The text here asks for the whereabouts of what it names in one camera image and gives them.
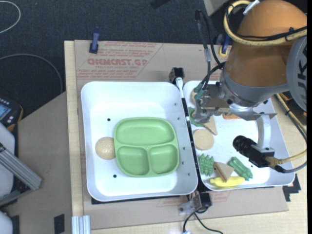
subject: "green plate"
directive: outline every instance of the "green plate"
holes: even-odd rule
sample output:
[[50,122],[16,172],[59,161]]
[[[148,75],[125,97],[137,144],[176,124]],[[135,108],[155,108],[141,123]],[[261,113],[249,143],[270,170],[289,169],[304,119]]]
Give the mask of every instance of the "green plate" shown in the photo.
[[115,127],[114,145],[118,166],[130,176],[166,175],[179,165],[176,132],[161,118],[121,120]]

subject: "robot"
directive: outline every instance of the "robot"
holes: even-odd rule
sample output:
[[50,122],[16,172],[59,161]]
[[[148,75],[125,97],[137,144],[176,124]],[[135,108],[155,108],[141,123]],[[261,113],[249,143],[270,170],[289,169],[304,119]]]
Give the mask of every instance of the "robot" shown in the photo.
[[[242,7],[244,18],[234,33],[229,15]],[[297,104],[307,110],[307,15],[282,0],[239,0],[228,7],[223,22],[234,42],[227,61],[217,66],[221,68],[220,81],[208,84],[210,74],[215,71],[209,68],[207,76],[194,88],[194,121],[206,123],[211,116],[221,114],[256,120],[258,142],[238,136],[233,146],[258,167],[290,172],[279,166],[282,161],[273,157],[270,147],[270,119],[275,114],[258,114],[254,108],[273,95],[290,91]]]

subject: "dark floor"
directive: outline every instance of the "dark floor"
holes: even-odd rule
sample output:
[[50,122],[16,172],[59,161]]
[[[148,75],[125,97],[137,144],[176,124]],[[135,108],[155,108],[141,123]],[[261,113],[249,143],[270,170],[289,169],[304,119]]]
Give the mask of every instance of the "dark floor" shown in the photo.
[[[95,26],[100,40],[201,44],[194,12],[205,11],[203,0],[6,0],[21,10],[19,23],[0,34],[0,94],[22,105],[24,116],[60,93],[59,78],[46,61],[12,54],[38,55],[58,70],[65,89],[65,40],[91,39]],[[307,0],[286,0],[307,12]],[[213,37],[223,34],[224,7],[211,16]],[[0,31],[18,17],[16,8],[0,3]]]

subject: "device screen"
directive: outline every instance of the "device screen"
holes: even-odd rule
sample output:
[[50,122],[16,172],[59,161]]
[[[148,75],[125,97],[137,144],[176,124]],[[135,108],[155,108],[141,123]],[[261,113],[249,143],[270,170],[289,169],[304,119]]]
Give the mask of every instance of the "device screen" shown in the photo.
[[10,111],[11,111],[11,108],[8,108],[0,104],[0,119],[3,119]]

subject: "multimeter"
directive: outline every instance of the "multimeter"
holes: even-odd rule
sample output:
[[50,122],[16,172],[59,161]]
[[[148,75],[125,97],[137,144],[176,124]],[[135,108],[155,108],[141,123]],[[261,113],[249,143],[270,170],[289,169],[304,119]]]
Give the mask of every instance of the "multimeter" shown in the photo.
[[0,94],[0,122],[11,132],[23,115],[22,107],[9,97]]

